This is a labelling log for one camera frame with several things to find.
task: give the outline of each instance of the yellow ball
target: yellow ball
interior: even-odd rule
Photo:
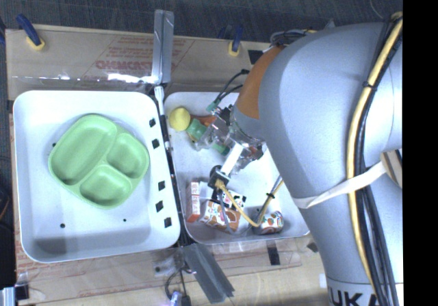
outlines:
[[[184,107],[177,107],[169,115],[170,126],[175,131],[184,131],[190,124],[190,113]]]

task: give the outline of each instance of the cable tie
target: cable tie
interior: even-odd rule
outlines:
[[[300,209],[309,209],[310,207],[323,203],[335,196],[341,194],[348,194],[351,192],[355,192],[356,190],[362,189],[372,182],[376,181],[381,175],[386,173],[385,165],[382,161],[373,165],[368,171],[362,173],[359,176],[347,179],[344,182],[341,182],[337,186],[321,193],[317,196],[310,196],[309,198],[292,198],[295,202],[295,205]]]
[[[375,87],[375,86],[373,86],[372,84],[370,84],[368,81],[364,81],[363,83],[362,83],[362,87],[369,87],[369,88],[371,88],[372,90],[377,90],[377,87]]]

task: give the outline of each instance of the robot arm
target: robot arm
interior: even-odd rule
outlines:
[[[325,29],[272,48],[248,75],[231,107],[231,124],[266,142],[293,198],[317,196],[352,177],[346,166],[351,120],[382,33],[387,33],[384,23]],[[393,52],[368,102],[353,176],[375,165],[382,152],[402,148],[402,45]],[[237,157],[229,159],[233,163]],[[321,254],[328,297],[332,305],[403,305],[402,190],[387,175],[365,189],[360,200],[341,195],[301,210]],[[352,220],[357,212],[378,225],[361,228],[380,228],[380,241],[371,237],[358,244],[361,232]],[[387,251],[384,273],[370,268],[374,244]]]

